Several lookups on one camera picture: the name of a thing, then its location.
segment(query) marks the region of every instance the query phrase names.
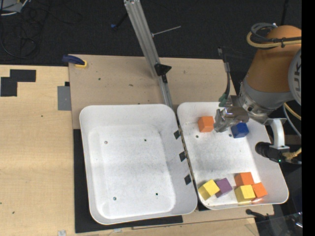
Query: black bracket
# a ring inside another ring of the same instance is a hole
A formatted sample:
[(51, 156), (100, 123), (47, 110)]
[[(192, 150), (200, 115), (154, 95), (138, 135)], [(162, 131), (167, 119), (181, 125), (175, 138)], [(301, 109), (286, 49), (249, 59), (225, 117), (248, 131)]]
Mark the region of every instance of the black bracket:
[(155, 64), (154, 68), (156, 69), (157, 75), (162, 76), (163, 82), (167, 83), (166, 74), (172, 67), (169, 65)]

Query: black clip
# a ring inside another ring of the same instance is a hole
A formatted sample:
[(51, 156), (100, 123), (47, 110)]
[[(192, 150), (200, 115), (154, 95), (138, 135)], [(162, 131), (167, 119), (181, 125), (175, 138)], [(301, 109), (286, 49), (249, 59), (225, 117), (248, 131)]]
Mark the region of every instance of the black clip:
[(284, 48), (284, 47), (285, 47), (285, 45), (284, 45), (284, 40), (285, 40), (285, 37), (283, 37), (283, 38), (281, 39), (281, 48)]
[(166, 74), (172, 67), (169, 65), (155, 64), (154, 68), (156, 69), (157, 75), (162, 76), (163, 82), (167, 83)]

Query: yellow cube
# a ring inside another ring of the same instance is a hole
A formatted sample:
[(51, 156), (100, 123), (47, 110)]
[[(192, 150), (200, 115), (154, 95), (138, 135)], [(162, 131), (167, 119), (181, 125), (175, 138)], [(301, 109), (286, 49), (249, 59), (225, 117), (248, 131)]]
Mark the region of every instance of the yellow cube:
[(215, 195), (217, 192), (219, 192), (220, 189), (217, 186), (217, 184), (212, 180), (209, 180), (202, 186), (198, 188), (198, 192), (203, 197), (204, 200), (207, 200), (211, 196)]
[(235, 195), (237, 202), (239, 203), (247, 203), (250, 202), (253, 198), (255, 198), (254, 190), (252, 186), (249, 185), (241, 185), (237, 187), (235, 190)]

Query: black mat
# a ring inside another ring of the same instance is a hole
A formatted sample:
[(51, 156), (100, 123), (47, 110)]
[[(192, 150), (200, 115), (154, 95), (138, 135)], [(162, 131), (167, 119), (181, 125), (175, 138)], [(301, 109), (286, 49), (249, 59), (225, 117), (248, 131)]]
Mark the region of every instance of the black mat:
[(74, 139), (74, 206), (75, 206), (75, 232), (85, 233), (100, 230), (108, 230), (123, 227), (153, 226), (178, 224), (183, 222), (182, 216), (166, 218), (146, 219), (114, 225), (101, 225), (97, 223), (90, 214), (88, 189), (85, 173), (83, 146), (81, 130), (73, 130)]

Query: purple cube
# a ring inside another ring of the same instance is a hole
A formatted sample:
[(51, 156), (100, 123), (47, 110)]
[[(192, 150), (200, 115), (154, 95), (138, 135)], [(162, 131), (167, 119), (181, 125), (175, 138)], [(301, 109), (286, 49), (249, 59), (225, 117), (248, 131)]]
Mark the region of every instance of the purple cube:
[(216, 181), (216, 184), (220, 189), (220, 191), (216, 193), (217, 198), (229, 193), (233, 189), (226, 177)]

